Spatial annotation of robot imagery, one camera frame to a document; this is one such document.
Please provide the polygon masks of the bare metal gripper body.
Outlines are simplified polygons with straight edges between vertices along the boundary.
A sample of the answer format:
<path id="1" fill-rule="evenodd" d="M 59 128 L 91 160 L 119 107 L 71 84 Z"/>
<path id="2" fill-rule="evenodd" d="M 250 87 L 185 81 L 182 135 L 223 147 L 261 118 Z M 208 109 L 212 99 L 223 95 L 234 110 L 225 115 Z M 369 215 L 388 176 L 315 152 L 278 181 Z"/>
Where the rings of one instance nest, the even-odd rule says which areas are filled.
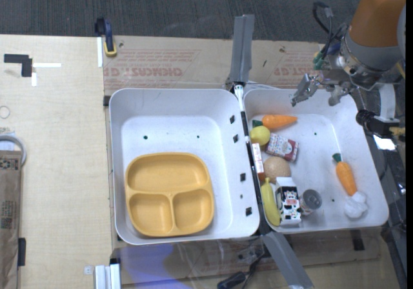
<path id="1" fill-rule="evenodd" d="M 372 90 L 383 77 L 380 50 L 354 52 L 319 52 L 319 84 L 341 88 Z"/>

